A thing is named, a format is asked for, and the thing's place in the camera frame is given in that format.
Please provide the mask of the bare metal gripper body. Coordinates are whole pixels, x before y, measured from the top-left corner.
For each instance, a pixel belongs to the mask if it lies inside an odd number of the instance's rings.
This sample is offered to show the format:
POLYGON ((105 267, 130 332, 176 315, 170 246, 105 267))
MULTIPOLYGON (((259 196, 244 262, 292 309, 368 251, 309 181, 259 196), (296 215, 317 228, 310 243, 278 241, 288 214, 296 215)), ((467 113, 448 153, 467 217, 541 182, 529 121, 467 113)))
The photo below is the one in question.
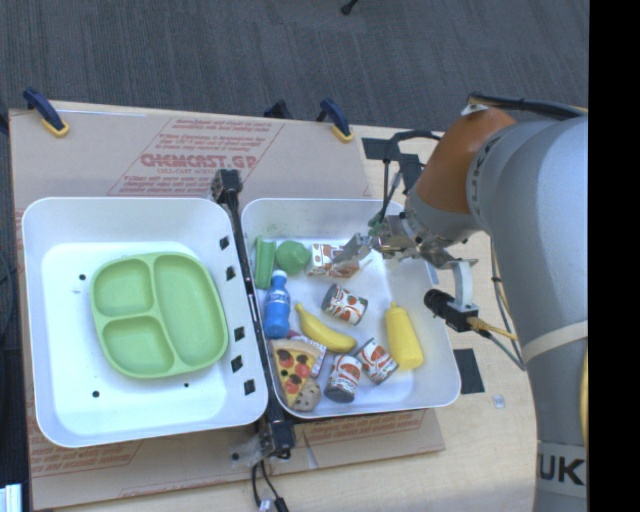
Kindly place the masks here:
POLYGON ((388 215, 373 236, 372 248, 385 259, 423 259, 435 268, 445 268, 453 261, 450 243, 422 229, 405 214, 388 215))

